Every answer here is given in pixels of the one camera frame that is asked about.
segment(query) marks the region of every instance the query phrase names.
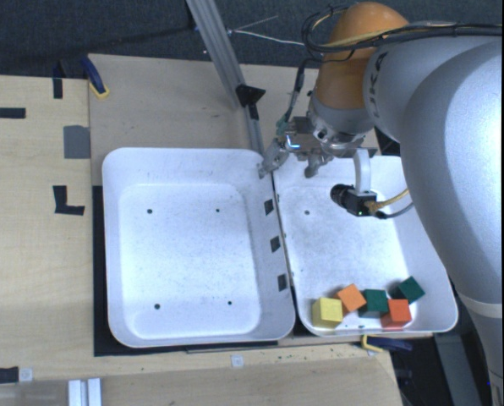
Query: cable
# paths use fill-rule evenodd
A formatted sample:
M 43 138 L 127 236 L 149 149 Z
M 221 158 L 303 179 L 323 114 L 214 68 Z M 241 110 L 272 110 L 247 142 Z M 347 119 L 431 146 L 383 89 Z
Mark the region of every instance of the cable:
M 293 84 L 292 97 L 290 98 L 288 110 L 283 115 L 283 122 L 287 123 L 292 115 L 292 111 L 293 111 L 293 107 L 295 106 L 295 102 L 297 101 L 299 93 L 301 92 L 301 89 L 303 88 L 304 70 L 305 70 L 308 62 L 317 62 L 319 64 L 346 62 L 352 56 L 353 56 L 353 51 L 351 51 L 346 58 L 339 58 L 339 59 L 332 59 L 332 60 L 321 60 L 319 58 L 306 58 L 305 60 L 303 60 L 303 62 L 301 62 L 301 64 L 297 68 L 297 74 L 295 76 L 295 82 Z
M 277 19 L 277 18 L 278 18 L 278 15 L 273 15 L 272 17 L 260 19 L 259 21 L 255 21 L 255 22 L 250 23 L 250 24 L 240 25 L 239 27 L 235 27 L 234 30 L 248 29 L 249 27 L 253 27 L 255 25 L 263 24 L 263 23 L 266 23 L 267 21 L 273 21 L 274 19 Z
M 312 39 L 312 32 L 326 19 L 335 14 L 343 14 L 350 6 L 329 6 L 323 11 L 310 15 L 301 27 L 301 38 L 308 52 L 326 54 L 332 52 L 352 51 L 361 48 L 379 47 L 394 42 L 414 41 L 435 36 L 501 36 L 502 25 L 452 23 L 416 23 L 397 29 L 378 30 L 365 35 L 355 36 L 341 41 L 318 44 Z
M 230 33 L 240 33 L 241 35 L 255 36 L 255 37 L 259 37 L 261 39 L 267 39 L 269 41 L 279 42 L 281 44 L 298 45 L 300 47 L 304 47 L 304 43 L 302 43 L 302 42 L 285 41 L 283 39 L 277 39 L 276 37 L 271 37 L 271 36 L 266 36 L 266 35 L 260 35 L 259 33 L 253 33 L 251 31 L 246 31 L 246 30 L 230 30 L 229 32 Z
M 408 194 L 410 194 L 410 192 L 408 191 L 408 188 L 406 188 L 402 193 L 395 195 L 391 199 L 387 199 L 384 201 L 372 201 L 372 200 L 366 201 L 364 205 L 369 208 L 370 213 L 375 213 L 376 211 L 379 211 L 382 207 L 389 206 L 395 203 L 396 201 L 401 200 L 405 195 Z
M 394 213 L 385 213 L 383 211 L 377 211 L 375 213 L 375 217 L 376 218 L 379 218 L 381 220 L 386 220 L 386 219 L 389 219 L 389 218 L 395 218 L 395 217 L 399 217 L 400 215 L 402 215 L 403 213 L 406 213 L 408 212 L 410 209 L 412 209 L 414 207 L 414 203 L 410 203 L 408 206 L 404 207 L 403 209 L 401 209 L 400 211 L 397 211 L 397 212 L 394 212 Z

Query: red block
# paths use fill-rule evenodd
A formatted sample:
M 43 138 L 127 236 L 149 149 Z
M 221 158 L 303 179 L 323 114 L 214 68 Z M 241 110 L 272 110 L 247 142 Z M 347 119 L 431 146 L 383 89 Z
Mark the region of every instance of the red block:
M 388 299 L 387 307 L 389 311 L 380 318 L 384 328 L 402 328 L 412 321 L 412 313 L 407 299 Z

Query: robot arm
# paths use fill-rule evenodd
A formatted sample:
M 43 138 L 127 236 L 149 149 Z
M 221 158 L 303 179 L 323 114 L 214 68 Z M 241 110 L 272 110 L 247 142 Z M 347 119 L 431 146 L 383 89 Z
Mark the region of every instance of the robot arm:
M 495 404 L 503 404 L 501 38 L 382 47 L 364 77 L 367 111 L 400 143 L 419 218 L 471 315 Z
M 476 326 L 493 401 L 503 404 L 501 26 L 409 25 L 383 5 L 357 3 L 315 51 L 331 53 L 307 116 L 282 121 L 264 169 L 294 153 L 312 177 L 353 156 L 374 126 L 399 142 L 414 207 Z

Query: black cable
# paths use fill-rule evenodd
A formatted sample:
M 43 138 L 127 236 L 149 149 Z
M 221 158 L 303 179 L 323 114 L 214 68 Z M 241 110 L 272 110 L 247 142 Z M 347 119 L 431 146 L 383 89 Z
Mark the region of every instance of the black cable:
M 342 14 L 348 5 L 338 5 L 336 7 L 328 7 L 327 9 L 310 15 L 301 27 L 302 41 L 308 53 L 315 57 L 315 53 L 327 54 L 334 52 L 355 51 L 361 48 L 379 47 L 394 42 L 414 41 L 417 39 L 439 37 L 439 36 L 501 36 L 501 25 L 488 24 L 464 24 L 450 23 L 449 25 L 405 25 L 403 27 L 381 32 L 376 36 L 357 41 L 351 45 L 344 46 L 325 46 L 314 42 L 312 39 L 312 31 L 323 22 L 325 19 L 332 17 L 334 14 Z
M 381 220 L 386 220 L 388 218 L 398 217 L 398 216 L 402 215 L 403 213 L 408 212 L 410 209 L 412 209 L 412 207 L 414 207 L 414 203 L 413 202 L 410 203 L 408 206 L 404 207 L 403 209 L 401 209 L 400 211 L 397 211 L 397 212 L 394 212 L 394 213 L 385 213 L 385 212 L 382 212 L 382 211 L 378 211 L 375 214 L 375 217 L 379 218 Z
M 295 75 L 295 83 L 293 84 L 292 99 L 290 101 L 290 105 L 289 105 L 287 111 L 284 113 L 284 122 L 287 122 L 291 118 L 293 107 L 294 107 L 295 102 L 297 100 L 297 96 L 301 92 L 301 89 L 303 89 L 304 70 L 306 69 L 307 63 L 308 62 L 317 62 L 320 65 L 322 65 L 322 64 L 326 64 L 326 63 L 346 62 L 353 56 L 354 52 L 355 52 L 355 50 L 352 50 L 346 58 L 338 58 L 338 59 L 332 59 L 332 60 L 321 60 L 320 58 L 306 58 L 305 60 L 303 60 L 303 62 L 301 62 L 301 64 L 297 68 L 297 74 Z

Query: white tray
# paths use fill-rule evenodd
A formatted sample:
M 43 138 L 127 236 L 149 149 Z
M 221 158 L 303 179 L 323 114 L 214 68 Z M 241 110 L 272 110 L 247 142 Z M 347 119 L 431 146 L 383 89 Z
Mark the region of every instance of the white tray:
M 276 202 L 271 180 L 258 177 L 260 161 L 230 149 L 107 155 L 108 320 L 120 343 L 254 342 L 291 331 Z
M 278 208 L 285 233 L 299 317 L 315 335 L 322 337 L 393 332 L 379 319 L 344 316 L 336 329 L 312 325 L 311 305 L 351 283 L 363 290 L 389 290 L 409 276 L 425 291 L 413 302 L 413 321 L 400 332 L 444 332 L 457 323 L 457 304 L 444 266 L 436 254 L 415 209 L 400 217 L 379 220 L 355 217 L 330 197 L 335 184 L 355 184 L 352 159 L 335 159 L 313 178 L 304 177 L 306 162 L 290 156 L 274 172 Z M 372 190 L 386 200 L 406 188 L 397 156 L 371 159 Z M 404 197 L 384 209 L 395 212 L 410 202 Z

